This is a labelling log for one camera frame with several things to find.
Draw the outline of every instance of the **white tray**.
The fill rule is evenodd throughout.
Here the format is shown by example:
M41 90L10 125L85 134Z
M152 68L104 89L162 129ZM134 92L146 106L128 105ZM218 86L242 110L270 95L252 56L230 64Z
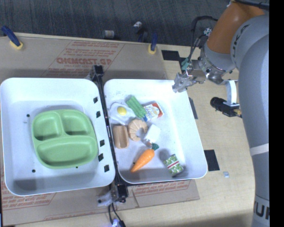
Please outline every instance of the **white tray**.
M78 168L50 169L37 159L31 123L52 109L77 109L94 126L99 161ZM0 86L5 183L15 195L34 195L109 185L115 166L98 87L86 79L10 78Z
M128 148L115 147L115 156L120 176L128 183L155 183L174 180L201 178L207 173L207 162L195 118L191 109L187 92L174 93L172 80L145 79L112 79L104 85L106 107L110 116L111 104L118 102L126 105L129 96L135 96L143 105L156 101L160 104L164 115L148 122L161 129L156 143L159 149L155 157L135 173L130 169L133 162L147 147L141 142L130 140ZM176 154L184 171L172 177L163 160Z

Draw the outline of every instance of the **toy can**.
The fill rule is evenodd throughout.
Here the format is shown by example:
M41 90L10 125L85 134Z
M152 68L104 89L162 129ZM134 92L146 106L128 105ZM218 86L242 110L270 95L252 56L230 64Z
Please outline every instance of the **toy can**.
M183 172L184 170L183 166L178 161L176 154L169 156L166 160L163 161L163 163L166 165L171 176L175 176Z
M104 39L113 39L115 36L115 32L113 30L103 30L102 37Z
M135 33L138 33L141 28L142 28L142 23L141 23L140 21L136 22L136 23L133 25L133 29L134 29L134 32L135 32Z

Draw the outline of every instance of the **toy carrot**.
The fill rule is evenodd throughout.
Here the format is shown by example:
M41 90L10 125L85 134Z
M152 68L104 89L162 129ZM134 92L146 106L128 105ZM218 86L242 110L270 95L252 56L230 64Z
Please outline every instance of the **toy carrot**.
M145 150L132 167L131 172L135 172L149 163L155 156L155 150L157 150L158 148L159 146L153 143L151 149Z

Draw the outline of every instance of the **green plate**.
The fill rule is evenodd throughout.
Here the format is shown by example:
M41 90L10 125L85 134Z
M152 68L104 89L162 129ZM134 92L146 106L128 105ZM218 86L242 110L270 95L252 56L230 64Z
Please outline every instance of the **green plate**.
M38 114L32 123L36 155L46 167L81 166L98 154L90 119L78 110L60 109Z

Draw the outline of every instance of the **blue clamp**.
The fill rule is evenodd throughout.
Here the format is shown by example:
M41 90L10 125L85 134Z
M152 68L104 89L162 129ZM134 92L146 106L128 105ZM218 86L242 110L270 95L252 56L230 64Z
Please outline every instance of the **blue clamp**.
M151 44L148 46L148 52L150 54L154 54L156 52L157 40L158 40L157 32L154 32L152 34Z
M8 36L8 38L10 39L9 43L14 48L16 48L17 50L20 50L22 48L23 46L22 42L18 40L18 38L11 29L9 29L7 26L2 26L1 30L3 31L4 34Z
M139 35L138 42L145 43L145 42L146 42L146 39L147 39L147 32L146 32L146 31L143 31L143 33L141 33L141 34Z

